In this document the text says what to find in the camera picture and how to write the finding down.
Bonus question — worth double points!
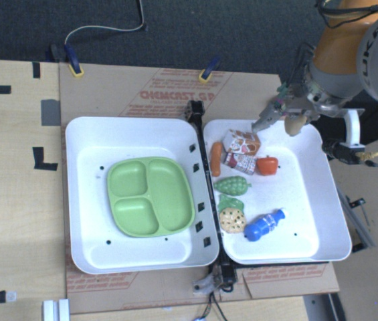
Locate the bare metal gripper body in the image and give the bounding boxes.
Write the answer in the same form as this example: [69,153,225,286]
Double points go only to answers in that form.
[277,86,346,118]

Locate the white and orange carton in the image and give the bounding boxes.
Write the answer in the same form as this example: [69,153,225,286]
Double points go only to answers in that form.
[223,128,262,157]

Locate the white and dark red carton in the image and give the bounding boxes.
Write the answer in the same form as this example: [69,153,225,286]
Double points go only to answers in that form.
[222,152,258,176]

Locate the orange sausage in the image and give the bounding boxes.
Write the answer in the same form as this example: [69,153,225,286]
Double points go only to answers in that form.
[210,141,224,178]

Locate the green grapes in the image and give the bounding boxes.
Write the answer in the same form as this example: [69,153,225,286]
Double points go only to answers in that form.
[213,175,253,197]

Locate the white plastic tray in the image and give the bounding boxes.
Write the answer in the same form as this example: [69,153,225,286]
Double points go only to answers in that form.
[203,118,353,266]
[64,116,221,276]

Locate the thin black rod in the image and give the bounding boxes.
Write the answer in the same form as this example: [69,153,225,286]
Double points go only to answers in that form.
[193,112,233,282]

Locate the blue bottle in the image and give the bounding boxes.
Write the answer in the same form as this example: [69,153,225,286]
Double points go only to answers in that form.
[243,207,287,243]

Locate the green divided plate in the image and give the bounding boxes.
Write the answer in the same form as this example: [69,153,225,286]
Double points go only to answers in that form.
[106,156,197,239]

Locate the brown cardboard board red print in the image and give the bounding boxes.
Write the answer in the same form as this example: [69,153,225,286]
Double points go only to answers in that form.
[58,62,341,315]

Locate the black cylinder on white bracket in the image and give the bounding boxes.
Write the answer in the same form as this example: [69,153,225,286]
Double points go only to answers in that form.
[321,108,366,165]

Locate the black block with thin wires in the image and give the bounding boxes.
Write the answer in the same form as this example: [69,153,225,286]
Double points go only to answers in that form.
[185,100,206,124]
[218,261,239,286]

